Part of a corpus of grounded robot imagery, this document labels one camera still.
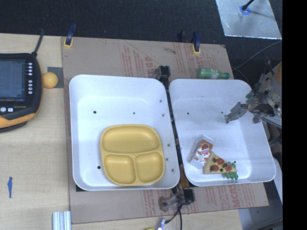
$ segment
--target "silver metal panel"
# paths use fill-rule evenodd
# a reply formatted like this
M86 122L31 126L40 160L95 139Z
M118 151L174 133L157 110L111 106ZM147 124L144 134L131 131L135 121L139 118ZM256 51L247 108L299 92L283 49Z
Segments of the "silver metal panel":
M250 0L215 1L226 36L282 38L269 0L254 0L245 11L240 7Z

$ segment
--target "blue marker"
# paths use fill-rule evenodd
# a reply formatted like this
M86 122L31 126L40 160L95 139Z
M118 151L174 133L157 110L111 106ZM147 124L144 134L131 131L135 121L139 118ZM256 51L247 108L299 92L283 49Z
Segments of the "blue marker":
M9 177L8 188L9 188L10 198L12 198L12 187L13 187L13 178Z

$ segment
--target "screen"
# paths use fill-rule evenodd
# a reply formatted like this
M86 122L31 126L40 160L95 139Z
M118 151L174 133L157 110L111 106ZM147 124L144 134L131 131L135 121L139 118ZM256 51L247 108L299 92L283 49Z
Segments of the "screen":
M0 101L24 101L25 60L0 60Z

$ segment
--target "white tray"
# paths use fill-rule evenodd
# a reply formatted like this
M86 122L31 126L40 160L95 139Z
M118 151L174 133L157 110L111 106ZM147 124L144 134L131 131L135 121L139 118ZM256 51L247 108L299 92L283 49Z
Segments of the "white tray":
M195 186L271 181L275 165L262 122L253 115L225 122L224 115L238 102L246 102L251 88L240 80L181 80L169 87L172 109L187 179ZM189 157L201 135L213 139L213 151L227 161L236 161L238 180L221 174L203 174L189 164Z
M168 189L179 181L179 166L166 91L161 82L148 78L75 76L69 84L72 168L76 184L87 191ZM109 181L101 164L99 141L109 126L143 124L160 136L164 157L163 177L141 186Z

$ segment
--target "green bottle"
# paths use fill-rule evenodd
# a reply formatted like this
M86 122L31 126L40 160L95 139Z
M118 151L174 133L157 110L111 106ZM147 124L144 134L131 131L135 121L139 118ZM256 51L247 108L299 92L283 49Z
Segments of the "green bottle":
M229 73L220 72L217 69L200 67L197 69L197 78L199 79L229 79Z

